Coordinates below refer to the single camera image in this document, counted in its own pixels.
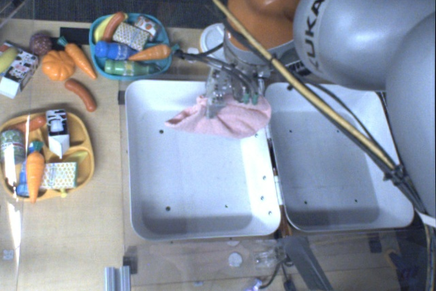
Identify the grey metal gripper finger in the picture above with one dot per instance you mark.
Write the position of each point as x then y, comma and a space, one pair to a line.
214, 107

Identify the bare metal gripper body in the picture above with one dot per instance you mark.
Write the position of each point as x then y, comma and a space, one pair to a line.
235, 76

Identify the pink cloth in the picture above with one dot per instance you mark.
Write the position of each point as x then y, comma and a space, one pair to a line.
238, 121

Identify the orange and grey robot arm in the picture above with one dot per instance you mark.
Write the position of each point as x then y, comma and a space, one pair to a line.
357, 27

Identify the white round lid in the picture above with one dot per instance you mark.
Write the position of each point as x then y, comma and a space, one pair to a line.
211, 39

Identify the white plastic tray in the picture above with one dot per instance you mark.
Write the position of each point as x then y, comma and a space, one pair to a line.
334, 173
201, 173

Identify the blue divided plate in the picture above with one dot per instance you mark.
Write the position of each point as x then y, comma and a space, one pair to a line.
163, 44

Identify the orange carrot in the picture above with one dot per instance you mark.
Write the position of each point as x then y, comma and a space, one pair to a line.
151, 52
80, 59
35, 170

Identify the green bottle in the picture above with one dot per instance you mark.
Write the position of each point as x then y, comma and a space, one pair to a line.
126, 67

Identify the small can with orange print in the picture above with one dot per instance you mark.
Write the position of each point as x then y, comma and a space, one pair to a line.
148, 25

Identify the yellow patterned packet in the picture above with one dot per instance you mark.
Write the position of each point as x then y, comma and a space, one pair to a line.
131, 35
59, 175

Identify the blue bottle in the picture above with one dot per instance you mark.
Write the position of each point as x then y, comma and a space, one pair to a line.
22, 180
112, 50

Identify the red sausage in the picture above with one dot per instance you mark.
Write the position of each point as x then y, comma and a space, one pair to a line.
34, 123
81, 95
114, 24

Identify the yellow banana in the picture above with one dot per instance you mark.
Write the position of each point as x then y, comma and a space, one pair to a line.
100, 29

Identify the yellow divided plate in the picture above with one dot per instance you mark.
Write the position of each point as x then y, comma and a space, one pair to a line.
83, 160

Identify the clear plastic bottle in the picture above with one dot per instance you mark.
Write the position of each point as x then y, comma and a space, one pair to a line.
267, 255

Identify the black and white milk carton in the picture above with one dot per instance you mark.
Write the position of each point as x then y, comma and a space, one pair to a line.
58, 133

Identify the orange pumpkin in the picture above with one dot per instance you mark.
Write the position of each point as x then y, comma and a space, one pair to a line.
58, 65

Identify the brown round ball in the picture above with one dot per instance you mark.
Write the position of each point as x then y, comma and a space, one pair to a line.
40, 43

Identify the cow print milk carton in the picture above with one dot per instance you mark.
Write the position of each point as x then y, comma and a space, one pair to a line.
20, 73

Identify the green patterned carton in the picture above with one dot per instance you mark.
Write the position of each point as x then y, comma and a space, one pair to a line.
12, 146

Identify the yellow green oblong toy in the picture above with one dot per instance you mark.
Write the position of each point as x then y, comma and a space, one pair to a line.
7, 59

